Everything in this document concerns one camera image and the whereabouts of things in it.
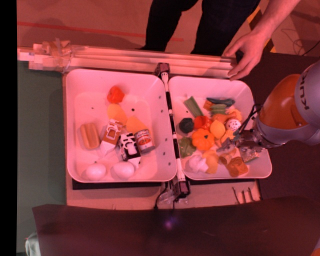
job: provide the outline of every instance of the floor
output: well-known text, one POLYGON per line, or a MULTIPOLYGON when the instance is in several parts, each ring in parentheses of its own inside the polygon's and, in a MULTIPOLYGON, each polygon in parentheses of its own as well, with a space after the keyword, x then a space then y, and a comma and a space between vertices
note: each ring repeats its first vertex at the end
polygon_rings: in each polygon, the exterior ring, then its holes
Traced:
MULTIPOLYGON (((152 0, 17 0, 17 46, 43 41, 70 40, 73 45, 137 49, 144 45, 152 0)), ((268 0, 261 0, 265 10, 268 0)), ((277 53, 320 57, 320 2, 301 0, 274 32, 277 53)), ((201 16, 201 1, 183 13, 168 44, 168 53, 189 53, 201 16)), ((234 40, 250 31, 245 22, 234 40)), ((24 245, 17 243, 17 255, 24 245)))

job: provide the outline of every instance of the toy juice carton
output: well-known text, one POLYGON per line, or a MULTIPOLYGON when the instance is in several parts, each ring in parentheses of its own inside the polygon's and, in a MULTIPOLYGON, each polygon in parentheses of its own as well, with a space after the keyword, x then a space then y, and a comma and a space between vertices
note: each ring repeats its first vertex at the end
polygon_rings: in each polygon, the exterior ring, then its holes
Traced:
POLYGON ((110 119, 105 129, 99 149, 103 156, 110 153, 117 144, 123 125, 120 121, 110 119))

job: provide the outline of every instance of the toy food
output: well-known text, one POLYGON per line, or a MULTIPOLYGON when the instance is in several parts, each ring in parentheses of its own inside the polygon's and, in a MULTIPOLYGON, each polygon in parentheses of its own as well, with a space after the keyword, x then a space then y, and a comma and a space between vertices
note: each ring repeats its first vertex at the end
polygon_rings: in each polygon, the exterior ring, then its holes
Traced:
POLYGON ((195 126, 194 121, 190 117, 183 118, 179 123, 180 130, 185 134, 192 132, 194 129, 194 126, 195 126))
POLYGON ((231 112, 229 114, 224 114, 224 113, 216 113, 211 117, 211 120, 218 120, 221 123, 225 123, 228 119, 234 119, 237 118, 237 113, 236 112, 231 112))
POLYGON ((238 109, 229 110, 228 114, 232 114, 234 115, 232 118, 238 119, 240 122, 242 121, 242 114, 238 109))
POLYGON ((112 86, 108 92, 108 95, 106 96, 106 99, 110 103, 120 103, 122 102, 125 94, 123 91, 116 85, 112 86))
POLYGON ((111 152, 116 147, 122 127, 121 122, 115 119, 109 120, 99 146, 100 152, 103 156, 111 152))
POLYGON ((235 153, 236 153, 237 149, 234 148, 233 150, 223 153, 219 156, 219 161, 223 164, 223 165, 227 165, 230 163, 231 159, 234 157, 235 153))
POLYGON ((193 96, 186 99, 183 103, 194 117, 204 115, 204 113, 201 111, 198 103, 196 102, 196 100, 193 96))
POLYGON ((197 148, 192 144, 190 137, 183 137, 178 140, 180 157, 185 158, 191 156, 197 148))
POLYGON ((80 126, 80 134, 86 149, 92 150, 100 145, 100 138, 94 123, 84 123, 80 126))
POLYGON ((225 166, 232 177, 238 177, 248 172, 248 166, 244 163, 240 156, 234 157, 225 166))
POLYGON ((107 115, 110 119, 118 120, 123 126, 127 123, 127 115, 120 105, 111 103, 107 108, 107 115))
POLYGON ((202 154, 202 157, 205 158, 205 163, 208 165, 206 172, 208 174, 215 174, 218 170, 218 160, 219 157, 215 150, 207 150, 202 154))
POLYGON ((231 118, 225 123, 225 127, 233 132, 238 130, 240 126, 241 126, 241 122, 235 118, 231 118))
POLYGON ((207 101, 214 104, 225 104, 227 107, 232 106, 236 101, 232 98, 220 99, 220 98, 206 98, 207 101))
POLYGON ((116 175, 123 180, 129 179, 135 173, 135 167, 131 162, 117 162, 112 168, 116 175))
POLYGON ((87 167, 85 174, 90 181, 96 182, 106 175, 106 167, 102 163, 93 163, 87 167))
POLYGON ((209 150, 213 145, 215 145, 215 136, 208 130, 199 128, 194 131, 191 135, 192 144, 198 150, 209 150))
POLYGON ((210 125, 210 132, 214 135, 214 137, 220 139, 226 132, 225 125, 218 120, 214 120, 210 125))
POLYGON ((224 135, 221 137, 220 142, 223 143, 227 138, 229 138, 230 140, 232 140, 234 138, 234 131, 227 129, 225 130, 224 135))
POLYGON ((210 113, 211 115, 214 115, 214 114, 225 114, 226 113, 226 107, 227 105, 226 104, 214 104, 210 107, 210 113))
POLYGON ((206 158, 202 158, 202 156, 199 154, 190 157, 188 160, 188 167, 193 173, 205 173, 209 168, 209 166, 206 164, 206 158))
POLYGON ((214 103, 212 103, 211 101, 209 101, 209 100, 206 99, 205 102, 204 102, 204 104, 203 104, 203 108, 204 108, 205 110, 210 111, 212 105, 214 105, 214 103))
POLYGON ((129 133, 136 134, 145 129, 148 129, 147 126, 135 116, 130 116, 126 121, 126 130, 129 133))
POLYGON ((199 129, 199 128, 203 128, 205 130, 209 130, 212 121, 206 115, 198 115, 194 119, 193 123, 194 123, 194 126, 193 126, 194 130, 199 129))
POLYGON ((148 153, 156 148, 148 129, 136 132, 134 138, 142 154, 148 153))
POLYGON ((132 132, 120 134, 117 141, 116 152, 123 161, 129 161, 135 168, 139 167, 141 154, 136 143, 136 138, 132 132))

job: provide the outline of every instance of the toy milk carton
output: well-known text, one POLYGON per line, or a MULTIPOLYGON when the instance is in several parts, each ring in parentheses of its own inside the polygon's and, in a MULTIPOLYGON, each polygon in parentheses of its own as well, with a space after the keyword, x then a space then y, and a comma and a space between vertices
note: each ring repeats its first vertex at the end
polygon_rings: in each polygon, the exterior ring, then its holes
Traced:
POLYGON ((109 120, 99 146, 100 152, 103 156, 110 153, 116 147, 122 126, 123 125, 120 121, 115 119, 109 120))
POLYGON ((139 167, 141 154, 132 132, 124 133, 119 136, 117 148, 118 154, 121 155, 123 161, 131 162, 135 168, 139 167))

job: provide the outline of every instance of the toy pumpkin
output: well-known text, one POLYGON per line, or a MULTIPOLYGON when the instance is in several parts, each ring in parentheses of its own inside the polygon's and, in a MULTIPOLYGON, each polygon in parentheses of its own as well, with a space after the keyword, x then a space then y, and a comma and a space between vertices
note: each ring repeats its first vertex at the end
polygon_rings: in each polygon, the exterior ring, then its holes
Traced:
POLYGON ((215 136, 208 130, 199 128, 192 136, 192 145, 198 150, 209 150, 215 144, 215 136))

